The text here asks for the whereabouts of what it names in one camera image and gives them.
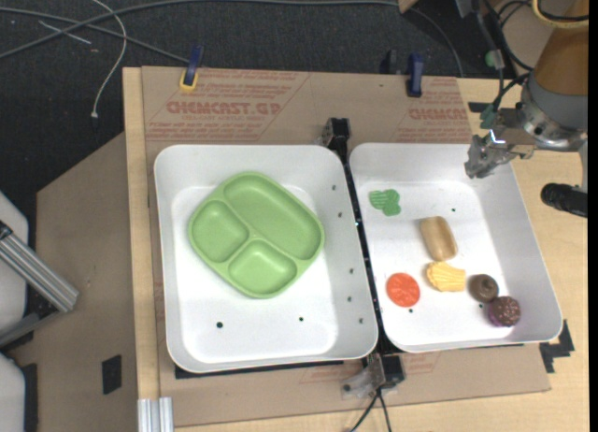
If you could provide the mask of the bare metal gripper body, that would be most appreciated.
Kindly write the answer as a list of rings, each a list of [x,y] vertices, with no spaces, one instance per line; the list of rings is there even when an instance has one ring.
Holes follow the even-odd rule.
[[[502,109],[487,134],[488,147],[525,158],[535,150],[579,151],[586,143],[585,132],[562,126],[537,110]]]

